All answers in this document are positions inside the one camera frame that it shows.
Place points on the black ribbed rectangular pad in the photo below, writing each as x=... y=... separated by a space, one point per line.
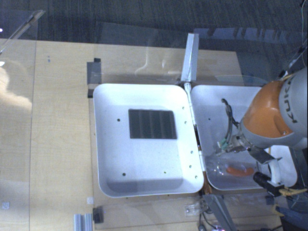
x=152 y=124

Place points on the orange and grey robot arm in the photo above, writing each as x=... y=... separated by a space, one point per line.
x=269 y=109

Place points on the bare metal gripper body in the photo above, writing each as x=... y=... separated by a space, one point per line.
x=239 y=145

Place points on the orange sausage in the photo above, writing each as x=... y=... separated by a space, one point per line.
x=237 y=171

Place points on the black cylinder on white bracket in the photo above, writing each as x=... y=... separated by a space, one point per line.
x=263 y=179

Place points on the clear plastic bottle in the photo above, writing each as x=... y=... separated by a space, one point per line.
x=216 y=166

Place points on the white plastic tray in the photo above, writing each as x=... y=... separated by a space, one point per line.
x=211 y=133
x=144 y=157

